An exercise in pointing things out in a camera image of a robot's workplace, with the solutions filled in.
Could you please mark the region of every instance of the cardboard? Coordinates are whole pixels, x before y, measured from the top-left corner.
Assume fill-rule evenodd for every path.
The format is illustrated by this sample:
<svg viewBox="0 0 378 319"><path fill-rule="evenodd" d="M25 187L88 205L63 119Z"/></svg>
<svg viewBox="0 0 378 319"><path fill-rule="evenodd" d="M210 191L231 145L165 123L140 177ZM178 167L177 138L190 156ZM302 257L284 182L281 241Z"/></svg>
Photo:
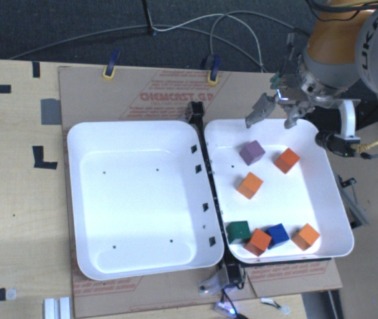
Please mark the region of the cardboard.
<svg viewBox="0 0 378 319"><path fill-rule="evenodd" d="M190 101L202 101L204 123L214 119L244 118L263 92L272 74L220 72L216 86L207 84L207 72L160 68L117 67L114 78L102 77L103 67L60 67L60 103L64 144L66 197L70 230L72 289L76 318L214 303L218 295L199 295L197 283L215 267L171 272L106 282L90 280L79 268L70 196L66 137L81 122L183 118ZM272 117L285 117L277 108ZM333 260L246 268L242 290L232 299L295 294L341 287Z"/></svg>

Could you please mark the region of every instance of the table surface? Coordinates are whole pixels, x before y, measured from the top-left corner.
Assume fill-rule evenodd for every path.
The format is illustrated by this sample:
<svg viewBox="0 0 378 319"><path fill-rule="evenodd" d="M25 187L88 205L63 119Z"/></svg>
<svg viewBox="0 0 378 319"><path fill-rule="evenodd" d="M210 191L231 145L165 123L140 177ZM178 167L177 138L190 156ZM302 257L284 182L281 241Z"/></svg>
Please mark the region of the table surface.
<svg viewBox="0 0 378 319"><path fill-rule="evenodd" d="M42 318L44 299L72 299L62 128L40 121L40 100L59 99L60 65L43 63L42 79L32 79L30 62L0 60L0 84L13 86L0 94L0 288L17 290L16 299L0 302L0 318ZM57 161L57 170L34 169L32 146L44 146L44 160ZM288 318L306 318L300 294L274 299L290 307ZM235 304L250 319L282 316L259 299ZM219 318L212 307L107 318Z"/></svg>

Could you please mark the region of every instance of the gray tape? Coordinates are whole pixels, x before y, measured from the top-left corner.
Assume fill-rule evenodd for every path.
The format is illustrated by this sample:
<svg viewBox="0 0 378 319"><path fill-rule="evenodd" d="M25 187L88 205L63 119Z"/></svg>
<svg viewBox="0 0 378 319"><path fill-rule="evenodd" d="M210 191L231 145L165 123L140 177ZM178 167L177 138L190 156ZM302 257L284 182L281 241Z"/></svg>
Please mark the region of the gray tape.
<svg viewBox="0 0 378 319"><path fill-rule="evenodd" d="M42 125L61 125L62 111L60 100L49 98L41 100L41 124Z"/></svg>

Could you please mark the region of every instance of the wooden cube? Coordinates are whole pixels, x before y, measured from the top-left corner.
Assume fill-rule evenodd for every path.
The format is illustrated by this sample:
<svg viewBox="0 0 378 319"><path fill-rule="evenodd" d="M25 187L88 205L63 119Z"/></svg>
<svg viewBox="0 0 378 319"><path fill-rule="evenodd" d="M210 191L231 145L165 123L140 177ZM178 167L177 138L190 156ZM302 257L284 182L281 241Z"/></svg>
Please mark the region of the wooden cube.
<svg viewBox="0 0 378 319"><path fill-rule="evenodd" d="M240 156L247 165L251 165L256 161L259 161L265 153L265 150L258 143L258 141L245 144L242 150L239 152Z"/></svg>
<svg viewBox="0 0 378 319"><path fill-rule="evenodd" d="M320 234L307 223L292 237L292 241L303 251L305 251L317 241L319 236Z"/></svg>
<svg viewBox="0 0 378 319"><path fill-rule="evenodd" d="M261 229L256 228L250 240L243 246L253 255L260 256L265 252L270 244L271 236Z"/></svg>
<svg viewBox="0 0 378 319"><path fill-rule="evenodd" d="M286 241L289 241L289 235L287 234L283 224L279 223L278 225L271 226L266 230L266 233L271 236L271 242L268 246L269 249L278 247L284 244Z"/></svg>
<svg viewBox="0 0 378 319"><path fill-rule="evenodd" d="M290 148L286 149L279 157L274 161L274 165L282 170L284 173L288 173L289 170L300 160L300 156L295 154Z"/></svg>
<svg viewBox="0 0 378 319"><path fill-rule="evenodd" d="M248 221L231 222L226 227L229 244L245 243L250 239Z"/></svg>
<svg viewBox="0 0 378 319"><path fill-rule="evenodd" d="M247 198L252 199L255 193L260 189L261 185L261 178L255 176L253 173L248 173L242 183L237 187L237 191Z"/></svg>

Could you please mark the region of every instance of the wire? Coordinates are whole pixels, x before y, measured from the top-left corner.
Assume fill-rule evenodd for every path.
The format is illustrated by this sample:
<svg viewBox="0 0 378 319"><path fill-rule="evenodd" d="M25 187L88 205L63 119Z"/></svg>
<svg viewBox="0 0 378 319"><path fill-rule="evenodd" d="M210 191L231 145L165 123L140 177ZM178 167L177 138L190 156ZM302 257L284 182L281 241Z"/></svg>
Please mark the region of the wire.
<svg viewBox="0 0 378 319"><path fill-rule="evenodd" d="M210 32L210 36L209 36L209 48L210 48L210 52L211 54L214 54L214 50L213 50L213 34L214 34L214 30L215 30L215 27L218 25L218 23L223 20L225 17L231 17L233 14L245 14L245 15L255 15L257 17L262 17L262 18L265 18L265 19L268 19L268 20L271 20L271 21L274 21L275 23L279 23L285 27L288 27L290 29L292 29L293 31L298 31L298 32L301 32L302 34L304 35L307 35L307 36L310 36L308 34L308 32L305 32L303 30L300 30L296 27L293 27L292 25L288 24L288 23L285 23L284 21L281 21L281 20L278 20L278 19L275 19L274 17L271 17L269 15L265 15L265 14L262 14L262 13L258 13L258 12L253 12L253 11L232 11L232 12L229 12L225 15L223 15L222 17L219 17L213 24L213 26L211 27L211 32ZM260 56L260 68L264 71L264 72L267 72L267 70L264 68L264 65L262 63L262 59L261 59L261 56Z"/></svg>
<svg viewBox="0 0 378 319"><path fill-rule="evenodd" d="M244 282L246 281L246 269L244 267L242 267L242 269L243 269L242 282L240 284L236 285L236 287L239 290L242 290L244 288Z"/></svg>
<svg viewBox="0 0 378 319"><path fill-rule="evenodd" d="M230 12L230 13L227 13L227 14L228 15L230 15L230 14L256 15L258 17L262 17L264 19L268 19L268 20L274 21L275 23L279 23L281 25L284 25L285 27L291 28L293 31L299 32L300 34L303 34L304 36L307 36L307 37L310 36L310 34L308 32L306 32L306 31L304 31L302 29L299 29L297 27L293 27L292 25L289 25L289 24L287 24L287 23L285 23L283 21L280 21L280 20L278 20L278 19L276 19L274 17L271 17L269 15L265 15L265 14L262 14L262 13L257 13L257 12L254 12L254 11L233 11L233 12ZM218 37L218 36L214 35L212 33L213 30L212 30L212 32L208 33L208 32L205 32L205 31L202 31L202 30L199 30L199 29L192 29L190 27L183 26L183 25L186 25L189 22L194 22L196 20L200 20L200 19L203 19L205 17L207 17L207 16L202 16L202 17L199 17L199 18L196 18L196 19L192 19L192 21L187 21L187 22L185 22L183 24L180 24L180 25L156 25L156 27L154 27L154 29L156 31L158 31L158 32L162 32L162 31L166 32L166 31L170 31L172 29L183 29L183 30L186 30L186 31L192 31L192 32L196 32L196 33L201 33L203 35L208 35L210 37L210 44L211 44L211 39L220 40L221 42L223 42L223 43L231 46L232 48L234 48L237 51L239 51L240 53L242 53L244 56L246 56L247 58L249 58L254 64L256 64L261 69L263 69L262 63L260 61L256 60L251 55L249 55L246 51L242 50L240 47L236 46L235 44L231 43L230 41L227 41L226 39L223 39L221 37ZM99 36L99 35L105 35L105 34L108 34L108 33L114 33L114 32L119 32L119 31L142 29L142 28L145 28L145 27L146 27L145 25L134 25L134 26L118 27L118 28L114 28L114 29L106 29L106 30L103 30L103 31L88 33L88 34L85 34L85 35L80 35L80 36L77 36L77 37L72 37L72 38L69 38L69 39L64 39L64 40L61 40L61 41L57 41L55 43L47 44L45 46L41 46L41 47L38 47L38 48L35 48L35 49L32 49L32 50L23 52L21 54L12 56L12 57L10 57L8 59L9 60L15 60L15 59L27 56L29 54L41 52L41 51L43 51L45 49L49 49L49 48L52 48L52 47L55 47L55 46L63 45L63 44L66 44L66 43L70 43L72 41L78 41L78 40L81 40L81 39L86 39L88 37L96 37L96 36Z"/></svg>
<svg viewBox="0 0 378 319"><path fill-rule="evenodd" d="M156 26L157 27L170 27L170 25L156 25ZM21 54L18 54L18 55L15 55L15 56L8 58L8 60L15 60L15 59L18 59L18 58L22 58L22 57L27 56L29 54L41 52L43 50L46 50L46 49L49 49L49 48L52 48L52 47L56 47L56 46L59 46L59 45L63 45L63 44L66 44L66 43L71 43L72 41L78 41L78 40L81 40L81 39L86 39L86 38L89 38L89 37L95 37L95 36L99 36L99 35L105 35L105 34L108 34L108 33L115 33L115 32L127 31L127 30L133 30L133 29L143 29L145 27L146 27L146 25L135 25L135 26L128 26L128 27L118 27L118 28L115 28L115 29L108 29L108 30L103 30L103 31L98 31L98 32L93 32L93 33L87 33L85 35L80 35L80 36L77 36L77 37L72 37L72 38L69 38L69 39L57 41L55 43L47 44L45 46L41 46L41 47L35 48L33 50L23 52ZM192 32L200 33L200 34L207 35L207 36L210 35L209 32L205 32L205 31L202 31L202 30L199 30L199 29L192 29L190 27L179 27L179 29L183 29L185 31L192 31ZM225 44L227 44L228 46L231 46L234 49L238 50L244 56L249 58L254 64L256 64L260 67L260 63L255 58L253 58L250 54L248 54L247 52L242 50L240 47L238 47L235 44L231 43L230 41L223 39L221 37L218 37L216 35L214 35L214 38L225 43Z"/></svg>
<svg viewBox="0 0 378 319"><path fill-rule="evenodd" d="M230 15L230 13L228 14L223 14L221 15L213 24L212 28L211 28L211 32L209 33L209 51L211 54L214 54L214 50L213 50L213 34L214 34L214 30L215 30L215 27L217 26L217 24L223 20L224 18L232 18L232 19L235 19L235 20L238 20L240 21L242 24L244 24L248 29L249 31L254 35L254 38L255 38L255 41L256 41L256 47L258 49L258 58L259 58L259 63L260 63L260 68L266 72L265 68L264 68L264 64L262 63L262 56L261 56L261 49L260 49L260 43L258 41L258 38L257 36L255 35L255 32L246 24L244 23L243 21L241 21L240 19L237 19L235 17L233 17L232 15Z"/></svg>
<svg viewBox="0 0 378 319"><path fill-rule="evenodd" d="M237 312L235 304L233 304L233 301L229 298L229 296L227 295L227 293L225 291L225 287L222 289L222 292L223 292L223 295L221 296L221 300L220 301L224 302L224 298L227 298L227 300L230 302L230 305L232 306L232 308L233 308L233 310L235 312L235 318L236 319L248 319L243 314Z"/></svg>
<svg viewBox="0 0 378 319"><path fill-rule="evenodd" d="M378 0L357 0L351 1L349 3L343 3L340 5L324 5L318 3L317 0L306 0L310 10L316 18L321 21L348 21L354 18L360 11L366 11L369 9L378 9ZM346 12L355 12L353 16L348 19L320 19L315 13L316 11L321 11L325 13L346 13Z"/></svg>
<svg viewBox="0 0 378 319"><path fill-rule="evenodd" d="M367 152L362 152L360 154L360 157L364 158L365 160L373 160L375 158L378 158L378 154L371 155L371 154L368 154Z"/></svg>
<svg viewBox="0 0 378 319"><path fill-rule="evenodd" d="M378 140L370 143L370 144L356 144L352 145L352 148L355 148L355 152L360 153L360 152L365 152L366 150L369 150L375 146L378 146Z"/></svg>
<svg viewBox="0 0 378 319"><path fill-rule="evenodd" d="M253 35L253 37L255 39L256 48L257 48L257 51L258 51L259 63L260 63L260 66L262 66L261 49L260 49L260 42L258 40L258 37L256 36L255 32L250 28L250 26L248 24L246 24L244 21L242 21L242 20L240 20L240 19L238 19L236 17L233 17L232 15L218 14L218 13L216 13L216 14L208 14L208 15L203 15L201 17L197 17L197 18L188 20L188 21L186 21L184 23L181 23L181 24L176 25L176 26L172 26L172 27L170 27L168 29L158 29L156 27L152 27L152 28L155 31L158 31L158 32L168 32L168 31L172 31L172 30L178 29L178 28L180 28L182 26L188 25L190 23L194 23L195 21L199 21L199 20L202 20L202 19L210 18L210 17L220 17L219 19L225 18L225 17L229 17L231 19L234 19L234 20L238 21L242 25L244 25L250 31L250 33ZM212 47L211 47L211 42L210 42L209 48L210 48L210 53L214 54L213 50L212 50Z"/></svg>

